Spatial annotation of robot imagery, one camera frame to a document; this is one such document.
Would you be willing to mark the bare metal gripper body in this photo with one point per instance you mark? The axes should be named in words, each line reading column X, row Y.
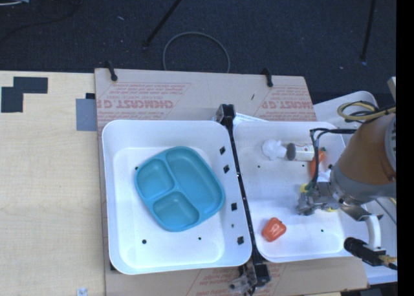
column 327, row 194

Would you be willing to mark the yellow toy fruit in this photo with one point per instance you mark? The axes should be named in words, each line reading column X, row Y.
column 304, row 187

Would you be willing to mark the orange bell pepper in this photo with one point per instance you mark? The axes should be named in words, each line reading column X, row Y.
column 274, row 230

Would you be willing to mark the orange carrot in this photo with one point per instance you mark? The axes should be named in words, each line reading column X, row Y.
column 318, row 160

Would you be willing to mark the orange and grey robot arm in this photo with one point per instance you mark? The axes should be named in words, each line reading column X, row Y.
column 365, row 152

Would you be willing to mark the blue divided plate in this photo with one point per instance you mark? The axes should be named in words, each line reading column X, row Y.
column 181, row 188

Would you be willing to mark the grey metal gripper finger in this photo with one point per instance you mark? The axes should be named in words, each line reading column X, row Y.
column 308, row 197
column 305, row 210

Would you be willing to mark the grey and beige mushroom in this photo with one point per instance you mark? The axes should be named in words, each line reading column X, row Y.
column 302, row 153

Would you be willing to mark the white plastic tray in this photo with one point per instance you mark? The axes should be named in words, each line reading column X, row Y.
column 129, row 249
column 278, row 191

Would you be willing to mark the thin black and white rod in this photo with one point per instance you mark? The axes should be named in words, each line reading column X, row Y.
column 241, row 185

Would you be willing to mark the brown cardboard board red print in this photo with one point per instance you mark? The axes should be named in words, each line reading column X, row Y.
column 194, row 94

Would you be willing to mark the black cylinder on white bracket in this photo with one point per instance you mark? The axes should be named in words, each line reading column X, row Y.
column 362, row 249

